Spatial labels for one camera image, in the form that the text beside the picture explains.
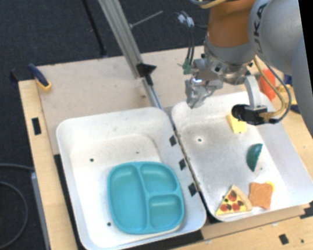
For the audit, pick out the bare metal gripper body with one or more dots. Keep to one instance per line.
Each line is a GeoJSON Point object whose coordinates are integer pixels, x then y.
{"type": "Point", "coordinates": [218, 71]}

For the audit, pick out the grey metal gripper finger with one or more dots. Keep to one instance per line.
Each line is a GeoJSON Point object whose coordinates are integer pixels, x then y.
{"type": "Point", "coordinates": [205, 90]}
{"type": "Point", "coordinates": [191, 96]}

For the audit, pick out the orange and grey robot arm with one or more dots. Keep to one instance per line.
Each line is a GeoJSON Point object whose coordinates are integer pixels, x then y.
{"type": "Point", "coordinates": [233, 18]}

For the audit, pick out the yellow cheese slice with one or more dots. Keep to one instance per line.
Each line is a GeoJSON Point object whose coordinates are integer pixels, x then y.
{"type": "Point", "coordinates": [238, 127]}

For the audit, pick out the white plastic tray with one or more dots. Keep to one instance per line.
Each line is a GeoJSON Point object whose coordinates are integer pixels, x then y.
{"type": "Point", "coordinates": [223, 158]}
{"type": "Point", "coordinates": [96, 190]}

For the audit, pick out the dark green half-round piece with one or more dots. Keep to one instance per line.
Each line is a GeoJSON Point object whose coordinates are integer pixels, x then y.
{"type": "Point", "coordinates": [252, 156]}

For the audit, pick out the brown flat board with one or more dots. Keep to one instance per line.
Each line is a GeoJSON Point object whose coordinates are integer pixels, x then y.
{"type": "Point", "coordinates": [91, 87]}

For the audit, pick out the blue divided plate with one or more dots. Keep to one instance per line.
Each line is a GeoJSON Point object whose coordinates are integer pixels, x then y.
{"type": "Point", "coordinates": [144, 197]}

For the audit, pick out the yellow pizza slice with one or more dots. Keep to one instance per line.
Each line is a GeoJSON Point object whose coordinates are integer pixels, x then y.
{"type": "Point", "coordinates": [233, 202]}

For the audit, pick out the orange toast slice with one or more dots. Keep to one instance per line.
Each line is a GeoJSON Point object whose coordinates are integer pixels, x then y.
{"type": "Point", "coordinates": [261, 194]}

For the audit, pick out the black cylinder on white bracket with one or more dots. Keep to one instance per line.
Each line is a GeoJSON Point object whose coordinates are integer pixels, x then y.
{"type": "Point", "coordinates": [256, 113]}

